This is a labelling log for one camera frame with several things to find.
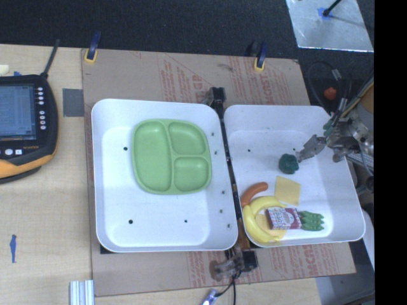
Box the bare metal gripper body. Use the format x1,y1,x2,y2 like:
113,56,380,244
326,118,375,154

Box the green broccoli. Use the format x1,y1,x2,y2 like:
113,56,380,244
278,152,300,175

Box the white plastic tray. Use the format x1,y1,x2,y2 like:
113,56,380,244
223,104,367,248
91,98,239,254

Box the yellow cheese slice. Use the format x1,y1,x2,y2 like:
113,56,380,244
273,175,302,207

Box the green pea pods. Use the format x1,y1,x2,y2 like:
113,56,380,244
298,210,326,233

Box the orange sausage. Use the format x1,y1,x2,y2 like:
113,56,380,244
240,181,269,208

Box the small red and white carton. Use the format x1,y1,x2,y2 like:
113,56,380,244
264,207,303,231

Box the thin black and white rod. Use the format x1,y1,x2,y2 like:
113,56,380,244
215,102,244,251

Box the yellow round biscuit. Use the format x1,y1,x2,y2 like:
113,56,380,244
255,213,287,240

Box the yellow banana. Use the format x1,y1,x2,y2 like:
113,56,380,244
242,195,287,244

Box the green divided plate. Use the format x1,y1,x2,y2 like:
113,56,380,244
130,118,213,196

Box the brown cardboard board red print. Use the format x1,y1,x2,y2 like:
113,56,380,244
81,48,357,298

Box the black block with thin wires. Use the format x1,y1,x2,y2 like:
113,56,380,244
210,247,259,281
202,86,228,108

